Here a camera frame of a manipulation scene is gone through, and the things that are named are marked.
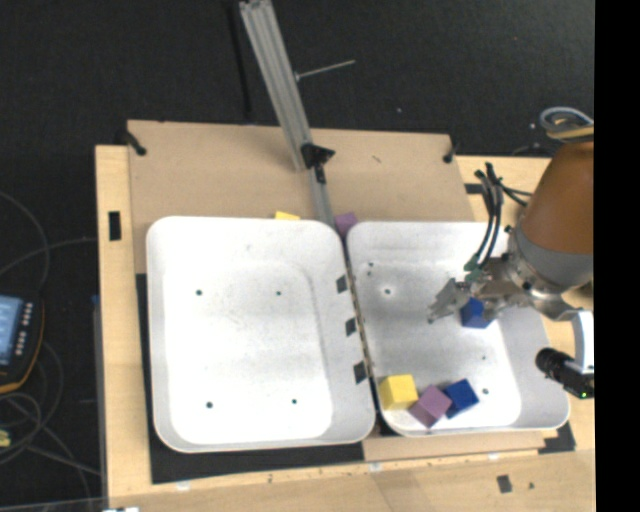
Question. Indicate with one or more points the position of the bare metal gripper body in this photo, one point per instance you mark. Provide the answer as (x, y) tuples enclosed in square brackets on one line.
[(505, 285)]

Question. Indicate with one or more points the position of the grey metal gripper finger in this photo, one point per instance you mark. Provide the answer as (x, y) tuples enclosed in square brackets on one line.
[(491, 310), (446, 300)]

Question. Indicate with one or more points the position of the blue cube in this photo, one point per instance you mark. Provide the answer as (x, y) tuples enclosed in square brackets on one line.
[(472, 314), (461, 396)]

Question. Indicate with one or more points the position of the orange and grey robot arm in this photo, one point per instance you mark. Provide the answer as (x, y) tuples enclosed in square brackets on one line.
[(562, 200)]

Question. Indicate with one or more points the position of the white plastic tray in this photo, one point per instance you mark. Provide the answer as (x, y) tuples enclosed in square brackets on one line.
[(430, 350), (250, 340)]

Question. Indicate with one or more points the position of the thin black and white rod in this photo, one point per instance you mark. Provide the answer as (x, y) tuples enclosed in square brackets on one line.
[(358, 310)]

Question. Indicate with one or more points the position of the yellow cube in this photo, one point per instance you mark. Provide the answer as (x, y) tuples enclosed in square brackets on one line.
[(397, 392), (287, 216)]

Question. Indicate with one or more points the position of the purple cube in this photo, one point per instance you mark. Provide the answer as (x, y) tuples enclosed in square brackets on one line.
[(346, 223), (430, 406)]

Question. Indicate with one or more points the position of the brown cardboard board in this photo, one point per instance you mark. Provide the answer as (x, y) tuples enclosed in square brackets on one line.
[(225, 170)]

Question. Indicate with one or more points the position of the black cylinder on white bracket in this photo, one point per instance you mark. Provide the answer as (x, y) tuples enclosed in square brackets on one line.
[(560, 365)]

